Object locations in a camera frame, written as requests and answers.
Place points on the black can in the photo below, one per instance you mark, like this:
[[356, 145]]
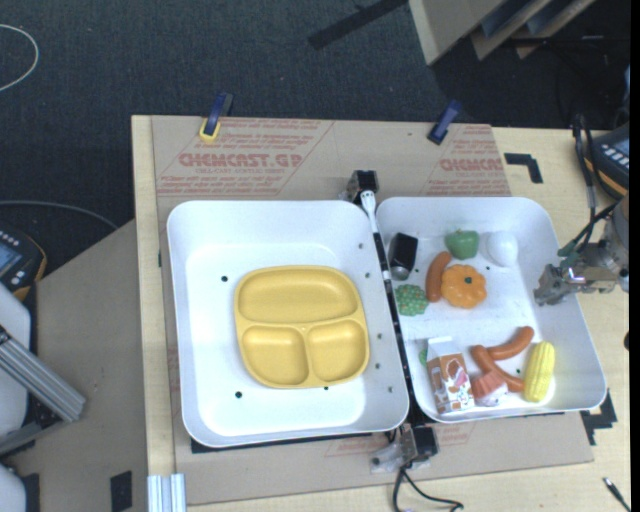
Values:
[[402, 250]]

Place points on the green grapes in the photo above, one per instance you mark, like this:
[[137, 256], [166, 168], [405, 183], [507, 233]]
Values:
[[411, 300]]

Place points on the brown cardboard board red print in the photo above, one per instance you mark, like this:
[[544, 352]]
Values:
[[310, 480]]

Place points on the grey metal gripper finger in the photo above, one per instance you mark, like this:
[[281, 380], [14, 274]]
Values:
[[545, 294], [555, 274]]

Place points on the yellow divided plate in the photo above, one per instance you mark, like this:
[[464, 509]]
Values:
[[300, 325]]

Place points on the small green toy food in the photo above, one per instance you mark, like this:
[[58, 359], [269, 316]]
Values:
[[423, 357]]

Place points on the orange pumpkin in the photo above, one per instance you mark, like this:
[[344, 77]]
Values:
[[464, 287]]

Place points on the white egg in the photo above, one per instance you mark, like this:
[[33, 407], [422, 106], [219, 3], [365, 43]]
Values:
[[502, 248]]

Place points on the green bell pepper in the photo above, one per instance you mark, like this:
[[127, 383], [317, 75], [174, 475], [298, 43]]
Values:
[[462, 244]]

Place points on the orange sausage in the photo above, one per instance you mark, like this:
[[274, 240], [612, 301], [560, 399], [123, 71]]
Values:
[[435, 277], [482, 357], [512, 345]]

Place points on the thin black and white rod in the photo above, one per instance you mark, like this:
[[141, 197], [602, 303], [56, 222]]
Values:
[[374, 225]]

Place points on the yellow corn cob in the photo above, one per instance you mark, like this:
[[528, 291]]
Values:
[[540, 372]]

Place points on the orange and white carton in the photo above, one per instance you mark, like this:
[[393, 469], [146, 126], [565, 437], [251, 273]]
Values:
[[450, 382]]

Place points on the pink and white cupcake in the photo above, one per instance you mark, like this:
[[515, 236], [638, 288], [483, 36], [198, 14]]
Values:
[[489, 390]]

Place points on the white plastic tray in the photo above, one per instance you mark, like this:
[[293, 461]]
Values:
[[210, 320], [505, 315]]

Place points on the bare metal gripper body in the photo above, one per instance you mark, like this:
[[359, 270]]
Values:
[[600, 270]]

